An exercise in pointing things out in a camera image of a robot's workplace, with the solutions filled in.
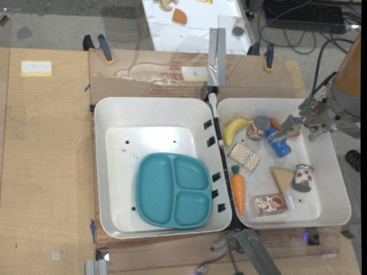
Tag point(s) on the patterned biscuit packet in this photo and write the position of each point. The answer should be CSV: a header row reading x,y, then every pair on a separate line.
x,y
244,157

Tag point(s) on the black cylinder on white bracket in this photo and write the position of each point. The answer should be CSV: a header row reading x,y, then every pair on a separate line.
x,y
354,159

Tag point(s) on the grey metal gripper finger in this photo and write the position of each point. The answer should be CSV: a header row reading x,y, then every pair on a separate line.
x,y
319,133
289,127

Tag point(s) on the brown and white carton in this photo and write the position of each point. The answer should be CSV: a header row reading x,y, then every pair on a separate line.
x,y
271,205

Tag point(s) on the brown cardboard board red print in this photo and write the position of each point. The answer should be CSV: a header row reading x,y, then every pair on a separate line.
x,y
126,73

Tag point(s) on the orange pizza slice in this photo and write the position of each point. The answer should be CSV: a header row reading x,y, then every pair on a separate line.
x,y
179,17

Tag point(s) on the orange sausage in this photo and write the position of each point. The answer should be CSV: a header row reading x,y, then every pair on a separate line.
x,y
274,123

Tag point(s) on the blue divided plate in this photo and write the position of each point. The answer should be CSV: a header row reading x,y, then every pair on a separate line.
x,y
156,188

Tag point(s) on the blue bottle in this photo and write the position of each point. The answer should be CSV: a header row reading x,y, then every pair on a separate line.
x,y
282,149

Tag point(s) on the white strawberry print can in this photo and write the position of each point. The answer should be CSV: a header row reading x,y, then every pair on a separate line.
x,y
303,178

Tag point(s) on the small grey lidded can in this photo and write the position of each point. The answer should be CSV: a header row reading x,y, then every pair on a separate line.
x,y
238,27

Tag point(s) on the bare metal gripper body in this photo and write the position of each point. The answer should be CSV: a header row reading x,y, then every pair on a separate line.
x,y
322,114

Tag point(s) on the yellow banana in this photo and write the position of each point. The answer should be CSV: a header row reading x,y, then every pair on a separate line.
x,y
230,129

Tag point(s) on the red and white can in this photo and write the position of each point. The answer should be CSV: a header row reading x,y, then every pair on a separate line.
x,y
255,130

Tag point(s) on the black and white thin rod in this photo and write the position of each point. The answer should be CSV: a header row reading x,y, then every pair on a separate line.
x,y
219,130

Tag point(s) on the white plastic tray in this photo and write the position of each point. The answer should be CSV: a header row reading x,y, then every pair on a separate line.
x,y
324,182
120,165

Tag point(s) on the beige croissant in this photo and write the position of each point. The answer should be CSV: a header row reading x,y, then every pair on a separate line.
x,y
167,2

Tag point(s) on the orange carrot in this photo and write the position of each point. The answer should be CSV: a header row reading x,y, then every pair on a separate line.
x,y
238,188

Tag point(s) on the black keyboard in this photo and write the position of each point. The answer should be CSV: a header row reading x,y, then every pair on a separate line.
x,y
304,14

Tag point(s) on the tan bread slice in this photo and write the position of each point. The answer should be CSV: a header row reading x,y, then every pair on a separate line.
x,y
282,179

